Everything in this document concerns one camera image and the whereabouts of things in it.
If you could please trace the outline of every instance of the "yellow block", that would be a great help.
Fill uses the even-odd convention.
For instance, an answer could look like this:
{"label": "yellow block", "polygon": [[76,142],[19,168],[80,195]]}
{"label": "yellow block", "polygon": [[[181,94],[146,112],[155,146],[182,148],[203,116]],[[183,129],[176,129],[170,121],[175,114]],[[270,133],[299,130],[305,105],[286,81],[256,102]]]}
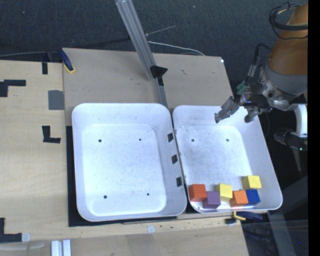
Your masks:
{"label": "yellow block", "polygon": [[232,198],[232,185],[220,183],[214,188],[219,192],[220,200],[228,202]]}
{"label": "yellow block", "polygon": [[242,179],[244,190],[261,189],[261,181],[258,175],[248,175]]}

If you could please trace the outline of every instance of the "wooden table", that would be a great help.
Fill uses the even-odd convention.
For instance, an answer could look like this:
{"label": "wooden table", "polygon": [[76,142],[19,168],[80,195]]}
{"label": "wooden table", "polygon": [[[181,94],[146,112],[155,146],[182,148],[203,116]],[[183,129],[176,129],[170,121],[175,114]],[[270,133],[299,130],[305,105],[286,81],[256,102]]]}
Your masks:
{"label": "wooden table", "polygon": [[[0,82],[26,80],[26,86],[9,86],[8,97],[0,97],[0,218],[5,218],[4,232],[30,234],[32,243],[71,239],[72,255],[210,255],[214,250],[215,255],[248,255],[240,223],[226,225],[226,214],[183,213],[175,220],[68,226],[66,126],[70,125],[73,107],[95,99],[76,97],[86,88],[86,81],[79,82],[83,67],[77,58],[81,60],[89,53],[100,55],[99,61],[112,66],[109,72],[104,67],[105,74],[113,78],[109,81],[112,89],[106,85],[109,98],[97,102],[115,100],[119,94],[117,83],[123,85],[122,79],[139,87],[133,90],[139,101],[157,102],[157,97],[152,95],[152,88],[147,96],[142,93],[149,82],[135,52],[65,51],[78,72],[74,77],[64,71],[61,63],[48,63],[48,74],[43,74],[40,62],[0,61]],[[104,56],[111,56],[112,61]],[[232,95],[220,57],[154,56],[159,66],[168,68],[163,80],[169,109],[183,104],[221,105]],[[125,75],[123,69],[117,71],[115,67],[123,63],[133,71],[128,69]],[[101,64],[95,69],[98,76]],[[117,72],[124,77],[117,80]],[[99,85],[101,80],[93,83]],[[49,110],[48,91],[53,90],[64,92],[65,111]],[[126,102],[137,102],[137,98],[130,91],[122,94]],[[60,143],[44,143],[42,126],[50,126],[51,137],[61,138]],[[154,226],[155,232],[148,234],[148,226]]]}

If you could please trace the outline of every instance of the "empty white tray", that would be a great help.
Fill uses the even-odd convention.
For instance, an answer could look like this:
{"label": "empty white tray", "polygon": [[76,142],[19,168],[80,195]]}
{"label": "empty white tray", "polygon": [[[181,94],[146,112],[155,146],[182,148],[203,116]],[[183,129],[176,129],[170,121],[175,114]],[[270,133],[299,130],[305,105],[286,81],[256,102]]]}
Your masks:
{"label": "empty white tray", "polygon": [[76,203],[91,222],[177,216],[187,206],[169,110],[83,103],[72,112]]}
{"label": "empty white tray", "polygon": [[204,209],[202,202],[190,202],[200,213],[275,210],[283,197],[270,159],[259,118],[245,123],[243,107],[231,117],[215,122],[220,106],[181,105],[172,118],[187,186],[205,184],[207,191],[219,183],[242,190],[242,178],[258,175],[261,202],[255,206],[230,207],[222,202],[217,209]]}

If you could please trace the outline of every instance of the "colored cube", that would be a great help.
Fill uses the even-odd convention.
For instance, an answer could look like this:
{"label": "colored cube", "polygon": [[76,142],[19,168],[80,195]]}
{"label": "colored cube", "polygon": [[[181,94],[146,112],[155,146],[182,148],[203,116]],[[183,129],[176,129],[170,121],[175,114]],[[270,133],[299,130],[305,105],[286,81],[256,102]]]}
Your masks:
{"label": "colored cube", "polygon": [[232,192],[233,197],[231,198],[231,207],[241,207],[249,203],[247,193],[245,190],[235,190]]}
{"label": "colored cube", "polygon": [[207,198],[203,201],[203,208],[216,209],[220,204],[220,195],[218,191],[207,191]]}
{"label": "colored cube", "polygon": [[244,190],[261,189],[261,181],[258,175],[248,175],[242,179]]}
{"label": "colored cube", "polygon": [[220,200],[228,202],[232,198],[232,185],[220,183],[215,186],[214,191],[218,191]]}
{"label": "colored cube", "polygon": [[255,206],[257,203],[260,202],[258,190],[248,189],[245,192],[246,192],[246,196],[248,197],[248,202],[249,202],[248,206]]}
{"label": "colored cube", "polygon": [[192,184],[188,188],[190,202],[202,202],[207,198],[206,186],[204,184]]}

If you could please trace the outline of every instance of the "orange block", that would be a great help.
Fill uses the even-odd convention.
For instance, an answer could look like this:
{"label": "orange block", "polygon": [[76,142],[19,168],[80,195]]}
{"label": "orange block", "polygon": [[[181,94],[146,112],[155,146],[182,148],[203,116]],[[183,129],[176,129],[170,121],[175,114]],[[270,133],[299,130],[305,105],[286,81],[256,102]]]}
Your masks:
{"label": "orange block", "polygon": [[188,188],[190,202],[202,202],[207,198],[206,186],[204,184],[193,184]]}
{"label": "orange block", "polygon": [[248,196],[245,190],[232,191],[232,198],[230,199],[231,207],[241,207],[249,203]]}

